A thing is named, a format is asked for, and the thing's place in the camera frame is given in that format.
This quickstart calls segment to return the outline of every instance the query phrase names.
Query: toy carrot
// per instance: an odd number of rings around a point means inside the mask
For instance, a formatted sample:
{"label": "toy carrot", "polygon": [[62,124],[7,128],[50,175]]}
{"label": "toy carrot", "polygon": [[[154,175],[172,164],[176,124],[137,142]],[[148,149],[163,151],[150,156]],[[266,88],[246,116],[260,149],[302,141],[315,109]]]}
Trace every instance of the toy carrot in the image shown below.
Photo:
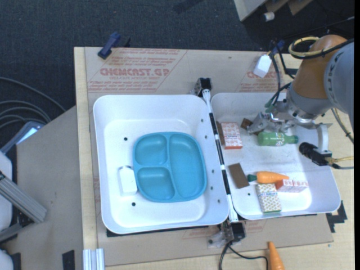
{"label": "toy carrot", "polygon": [[273,242],[269,242],[271,270],[285,270],[284,264],[277,252]]}
{"label": "toy carrot", "polygon": [[249,182],[257,180],[260,184],[275,183],[276,181],[288,178],[289,176],[270,171],[259,171],[256,175],[247,175],[247,180]]}

